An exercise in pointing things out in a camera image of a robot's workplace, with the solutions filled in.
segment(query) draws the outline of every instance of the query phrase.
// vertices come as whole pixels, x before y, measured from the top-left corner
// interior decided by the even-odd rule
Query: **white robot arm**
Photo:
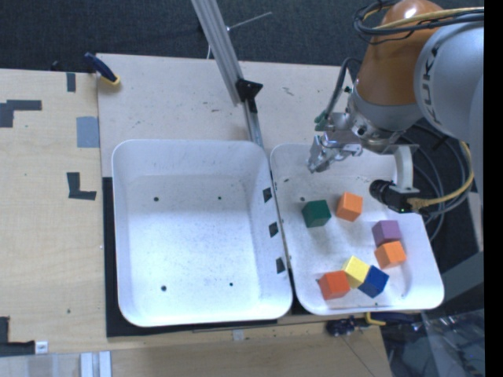
[[[385,9],[380,26],[363,25]],[[332,112],[347,60],[329,106],[315,120],[315,130],[323,134],[314,137],[310,171],[326,170],[363,148],[395,152],[398,138],[425,117],[437,130],[469,145],[483,203],[483,7],[443,10],[427,0],[378,1],[357,11],[354,27],[372,37],[369,48],[353,87],[346,90],[346,111]],[[373,187],[378,198],[384,186]],[[417,204],[399,189],[397,196],[410,208]]]

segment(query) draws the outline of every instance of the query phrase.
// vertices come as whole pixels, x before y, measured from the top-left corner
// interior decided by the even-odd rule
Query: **blue square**
[[[371,298],[375,298],[380,292],[384,290],[389,277],[389,275],[387,275],[374,265],[371,265],[369,272],[367,273],[367,277],[363,281],[363,284],[358,287],[358,289]]]

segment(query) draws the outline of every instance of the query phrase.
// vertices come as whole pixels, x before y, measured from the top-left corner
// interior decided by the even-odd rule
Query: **black clamp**
[[[248,102],[251,113],[257,113],[257,105],[255,103],[255,97],[257,93],[262,89],[263,84],[258,82],[247,81],[246,79],[238,79],[236,81],[237,93],[241,102]]]

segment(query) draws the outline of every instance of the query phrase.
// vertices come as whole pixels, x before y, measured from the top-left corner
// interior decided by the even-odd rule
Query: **wooden table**
[[[202,371],[205,375],[232,375],[233,371],[240,375],[391,375],[379,328],[334,338],[325,333],[324,321],[336,317],[287,315],[274,326],[259,328],[107,338],[101,180],[109,175],[108,158],[117,141],[145,133],[217,139],[247,139],[248,135],[244,113],[230,103],[212,60],[101,57],[121,76],[122,92],[95,74],[75,74],[75,91],[71,91],[73,75],[64,72],[0,71],[0,104],[42,103],[42,110],[15,109],[12,126],[0,127],[0,316],[10,317],[9,341],[47,341],[49,352],[62,356],[59,367],[69,369],[74,368],[72,359],[78,359],[78,353],[113,351],[112,368],[119,375],[164,375],[160,370],[165,368],[173,375]],[[167,64],[205,69],[199,77],[207,84],[191,90],[197,76],[163,74]],[[281,142],[310,143],[313,114],[325,108],[339,69],[241,65],[245,77],[264,84],[256,101],[265,150],[270,152]],[[160,84],[134,93],[149,77],[162,74]],[[284,75],[281,84],[278,74]],[[138,84],[142,76],[146,78]],[[173,79],[185,90],[173,86]],[[161,86],[166,86],[162,93]],[[177,93],[170,93],[169,86]],[[165,97],[176,106],[186,105],[187,96],[198,96],[206,108],[203,115],[193,110],[171,112],[176,124],[169,129],[155,115],[147,116],[145,110],[156,113]],[[301,107],[309,110],[295,110]],[[144,118],[135,117],[132,108],[142,110]],[[81,118],[99,119],[99,148],[79,145]],[[222,133],[209,126],[208,119],[231,127]],[[81,191],[96,192],[94,199],[69,198],[68,173],[72,172],[80,175]],[[2,370],[16,370],[23,359],[0,361],[3,376]]]

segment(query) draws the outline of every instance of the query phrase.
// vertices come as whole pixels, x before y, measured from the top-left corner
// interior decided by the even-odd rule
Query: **cube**
[[[402,239],[402,232],[400,231],[400,226],[395,220],[385,220],[378,221],[372,227],[372,234],[374,236],[374,242],[376,246],[380,246],[383,243],[393,242]]]
[[[342,298],[351,290],[347,281],[347,274],[342,270],[324,274],[318,280],[318,285],[320,285],[321,293],[325,300]]]
[[[358,286],[358,289],[371,298],[375,298],[384,290],[389,278],[389,275],[371,265],[367,277],[363,281],[363,284]]]
[[[351,255],[343,264],[342,270],[347,274],[347,281],[351,287],[359,287],[369,273],[370,265]]]
[[[336,216],[353,222],[362,213],[363,197],[344,192],[337,202]]]
[[[381,244],[374,251],[374,254],[381,269],[395,267],[407,259],[400,240]]]
[[[332,217],[325,199],[308,202],[302,209],[302,215],[308,228],[323,226]]]

